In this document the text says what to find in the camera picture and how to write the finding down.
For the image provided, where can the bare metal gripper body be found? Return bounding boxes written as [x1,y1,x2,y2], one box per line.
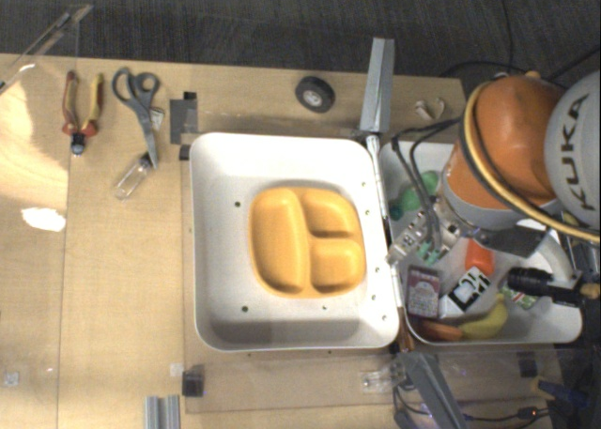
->
[415,199,476,253]

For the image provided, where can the green grapes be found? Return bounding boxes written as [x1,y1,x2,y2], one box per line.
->
[388,169,440,222]

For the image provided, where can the orange rounded block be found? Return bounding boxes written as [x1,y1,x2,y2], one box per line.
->
[464,238,497,277]

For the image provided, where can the maroon packet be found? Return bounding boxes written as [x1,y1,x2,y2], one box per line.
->
[405,266,443,318]

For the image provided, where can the white carton with black print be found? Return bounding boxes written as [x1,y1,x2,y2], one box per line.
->
[438,265,492,320]

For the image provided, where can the red sausage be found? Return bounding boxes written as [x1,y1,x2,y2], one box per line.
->
[417,318,464,342]

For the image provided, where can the yellow banana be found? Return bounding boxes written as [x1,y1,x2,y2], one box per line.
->
[457,293,511,341]

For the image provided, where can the green and white packet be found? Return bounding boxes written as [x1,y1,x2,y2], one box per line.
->
[501,283,541,311]

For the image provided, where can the orange divided plate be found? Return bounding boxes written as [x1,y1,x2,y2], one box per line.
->
[248,186,368,299]

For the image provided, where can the white plastic tray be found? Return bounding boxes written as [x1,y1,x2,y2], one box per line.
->
[378,139,585,347]
[188,130,401,353]

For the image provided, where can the black tape roll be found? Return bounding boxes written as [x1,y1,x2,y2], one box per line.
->
[294,75,336,113]

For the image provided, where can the clear plastic vial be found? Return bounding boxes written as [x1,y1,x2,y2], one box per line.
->
[112,153,152,201]

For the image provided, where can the grey scissors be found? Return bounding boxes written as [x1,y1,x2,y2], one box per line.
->
[111,67,162,170]

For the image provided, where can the red and yellow pliers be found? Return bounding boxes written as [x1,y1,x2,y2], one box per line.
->
[61,69,105,156]

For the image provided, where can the black cylinder on white bracket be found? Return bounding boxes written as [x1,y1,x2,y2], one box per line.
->
[505,223,601,309]

